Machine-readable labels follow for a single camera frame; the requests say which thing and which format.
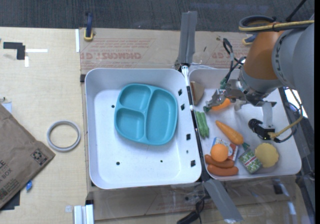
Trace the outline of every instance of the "wooden table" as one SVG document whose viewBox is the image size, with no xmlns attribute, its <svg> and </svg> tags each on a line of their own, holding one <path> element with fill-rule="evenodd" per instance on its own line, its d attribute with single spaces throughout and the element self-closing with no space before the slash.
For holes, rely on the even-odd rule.
<svg viewBox="0 0 320 224">
<path fill-rule="evenodd" d="M 76 51 L 75 29 L 0 27 L 0 96 L 12 101 L 12 114 L 37 140 L 46 145 L 50 125 L 60 120 L 75 122 L 84 138 L 80 54 Z M 3 42 L 23 43 L 26 49 L 47 49 L 28 53 L 29 64 L 16 59 L 16 50 L 3 49 Z M 58 146 L 76 140 L 69 126 L 56 128 L 51 135 Z M 0 211 L 0 223 L 71 224 L 73 206 L 84 205 L 87 196 L 85 142 L 70 152 L 56 152 L 55 158 L 32 180 L 30 191 L 21 190 L 20 205 Z M 242 205 L 245 223 L 308 223 L 306 206 L 299 187 L 295 199 L 260 205 Z M 187 213 L 110 219 L 98 223 L 175 223 Z M 219 212 L 205 211 L 205 223 L 225 223 Z"/>
</svg>

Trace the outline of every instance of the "toy orange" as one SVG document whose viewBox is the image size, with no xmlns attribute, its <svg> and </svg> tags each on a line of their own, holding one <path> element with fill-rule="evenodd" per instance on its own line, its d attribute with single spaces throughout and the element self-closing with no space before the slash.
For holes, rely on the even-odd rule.
<svg viewBox="0 0 320 224">
<path fill-rule="evenodd" d="M 210 150 L 211 157 L 217 162 L 223 162 L 228 158 L 229 149 L 223 144 L 214 144 Z"/>
</svg>

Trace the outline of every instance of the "yellow cable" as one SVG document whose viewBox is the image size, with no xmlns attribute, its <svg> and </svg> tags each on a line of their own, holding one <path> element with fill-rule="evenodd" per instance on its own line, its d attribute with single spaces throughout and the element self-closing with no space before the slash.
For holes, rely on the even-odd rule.
<svg viewBox="0 0 320 224">
<path fill-rule="evenodd" d="M 265 26 L 254 26 L 254 27 L 241 27 L 239 26 L 240 31 L 259 31 L 259 30 L 272 30 L 272 29 L 280 29 L 283 27 L 291 27 L 291 26 L 297 26 L 297 25 L 306 25 L 306 24 L 312 24 L 315 23 L 314 20 L 304 20 L 304 21 L 294 21 L 294 22 L 286 22 L 286 23 L 273 23 L 271 25 L 265 25 Z"/>
<path fill-rule="evenodd" d="M 268 132 L 268 135 L 270 136 L 270 139 L 275 139 L 276 137 L 278 137 L 279 135 L 283 134 L 286 130 L 290 129 L 291 127 L 295 126 L 297 123 L 299 123 L 302 118 L 304 117 L 303 116 L 303 110 L 302 110 L 302 104 L 299 102 L 298 98 L 296 97 L 296 95 L 294 94 L 293 90 L 290 89 L 293 97 L 295 98 L 296 102 L 298 102 L 299 106 L 300 106 L 300 116 L 299 118 L 294 121 L 293 123 L 291 123 L 290 125 L 288 125 L 286 128 L 282 129 L 281 131 L 278 131 L 278 132 Z"/>
</svg>

